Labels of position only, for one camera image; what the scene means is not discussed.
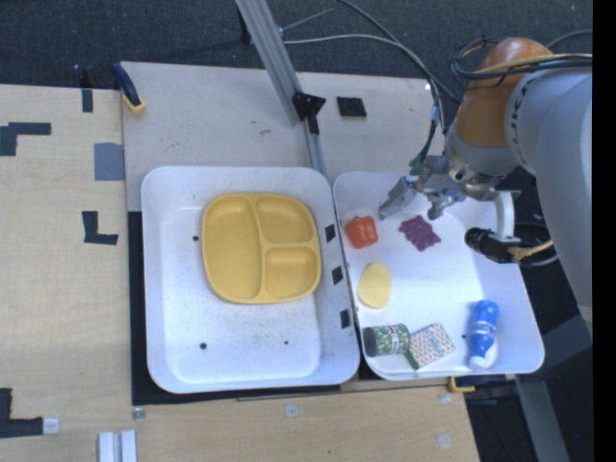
patterned box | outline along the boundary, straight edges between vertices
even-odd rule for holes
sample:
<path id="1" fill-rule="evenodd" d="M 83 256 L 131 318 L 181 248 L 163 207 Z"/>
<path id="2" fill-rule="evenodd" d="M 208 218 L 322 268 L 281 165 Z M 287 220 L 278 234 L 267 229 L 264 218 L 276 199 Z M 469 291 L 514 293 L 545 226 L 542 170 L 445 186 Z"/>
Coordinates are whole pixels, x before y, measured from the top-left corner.
<path id="1" fill-rule="evenodd" d="M 410 347 L 404 353 L 413 370 L 418 370 L 433 363 L 455 350 L 453 342 L 440 323 L 431 325 L 414 332 L 410 337 Z"/>

wooden surface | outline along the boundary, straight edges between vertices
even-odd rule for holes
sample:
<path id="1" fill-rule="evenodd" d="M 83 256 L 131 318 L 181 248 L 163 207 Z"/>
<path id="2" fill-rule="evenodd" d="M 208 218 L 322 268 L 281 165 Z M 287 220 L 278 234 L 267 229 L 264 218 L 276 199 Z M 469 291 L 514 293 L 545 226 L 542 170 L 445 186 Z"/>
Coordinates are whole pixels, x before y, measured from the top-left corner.
<path id="1" fill-rule="evenodd" d="M 355 381 L 335 395 L 145 406 L 134 421 L 125 186 L 95 181 L 93 163 L 96 143 L 123 142 L 121 102 L 93 97 L 89 114 L 77 89 L 0 87 L 0 126 L 52 125 L 0 157 L 0 387 L 13 419 L 60 420 L 59 434 L 0 440 L 0 460 L 96 460 L 96 435 L 127 429 L 142 461 L 478 460 L 464 399 L 443 386 Z M 117 244 L 85 244 L 82 211 Z"/>

yellow divided plate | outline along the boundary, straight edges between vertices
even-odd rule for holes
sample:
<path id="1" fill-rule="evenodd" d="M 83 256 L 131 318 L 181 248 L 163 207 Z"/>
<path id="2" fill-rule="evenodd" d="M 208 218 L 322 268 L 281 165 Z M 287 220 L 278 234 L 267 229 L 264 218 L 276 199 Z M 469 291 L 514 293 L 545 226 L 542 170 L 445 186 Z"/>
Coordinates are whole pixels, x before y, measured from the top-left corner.
<path id="1" fill-rule="evenodd" d="M 314 219 L 299 200 L 236 192 L 203 212 L 201 249 L 214 292 L 245 304 L 276 303 L 312 293 L 321 280 Z"/>

